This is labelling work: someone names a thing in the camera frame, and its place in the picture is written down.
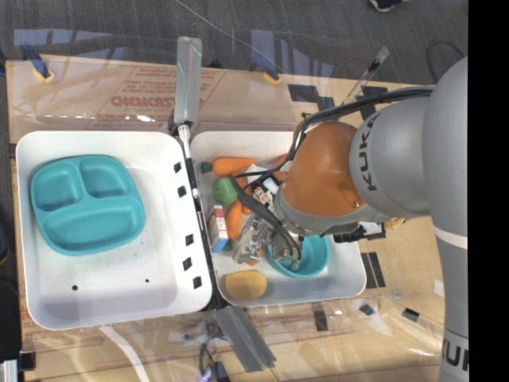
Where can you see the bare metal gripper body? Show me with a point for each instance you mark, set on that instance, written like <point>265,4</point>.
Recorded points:
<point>254,239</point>

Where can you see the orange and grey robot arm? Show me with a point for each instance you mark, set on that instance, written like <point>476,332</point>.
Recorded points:
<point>389,161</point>

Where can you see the red and white carton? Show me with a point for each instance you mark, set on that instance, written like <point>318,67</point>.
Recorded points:
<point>218,229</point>

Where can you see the yellow bread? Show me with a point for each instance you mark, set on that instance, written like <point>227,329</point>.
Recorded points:
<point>245,285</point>

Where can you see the green pepper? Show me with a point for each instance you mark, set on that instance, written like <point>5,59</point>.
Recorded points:
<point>224,191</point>

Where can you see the blue bowl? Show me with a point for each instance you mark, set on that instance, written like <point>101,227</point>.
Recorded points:
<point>316,257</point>

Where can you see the white box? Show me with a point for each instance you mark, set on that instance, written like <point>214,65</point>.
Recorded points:
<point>256,172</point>

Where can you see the white plastic tray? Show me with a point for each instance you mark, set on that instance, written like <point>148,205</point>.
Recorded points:
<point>302,289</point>
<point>119,285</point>

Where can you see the orange carrot with green top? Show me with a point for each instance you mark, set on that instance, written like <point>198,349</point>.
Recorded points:
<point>232,165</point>

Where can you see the brown cardboard board, red print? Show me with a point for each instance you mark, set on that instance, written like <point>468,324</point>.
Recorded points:
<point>246,94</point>

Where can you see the blue divided plate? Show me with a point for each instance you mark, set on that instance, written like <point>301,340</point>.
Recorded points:
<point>87,217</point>

